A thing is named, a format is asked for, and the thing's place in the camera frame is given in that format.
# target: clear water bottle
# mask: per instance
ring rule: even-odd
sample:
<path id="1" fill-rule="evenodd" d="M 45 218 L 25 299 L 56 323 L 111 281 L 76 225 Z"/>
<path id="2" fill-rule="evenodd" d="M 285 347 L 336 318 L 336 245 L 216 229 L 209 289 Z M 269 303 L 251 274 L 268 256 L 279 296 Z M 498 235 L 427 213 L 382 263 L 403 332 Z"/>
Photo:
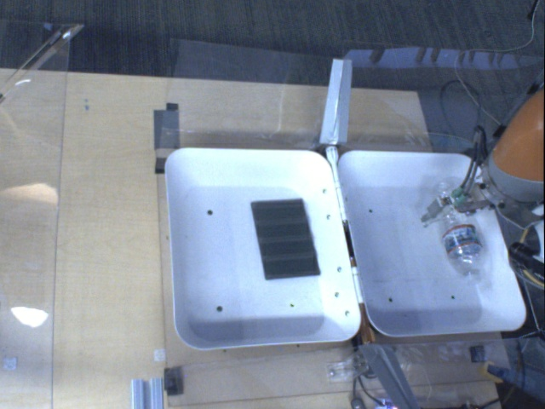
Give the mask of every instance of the clear water bottle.
<path id="1" fill-rule="evenodd" d="M 465 218 L 452 206 L 445 208 L 443 246 L 456 271 L 464 275 L 478 274 L 479 253 L 483 245 L 477 228 Z"/>

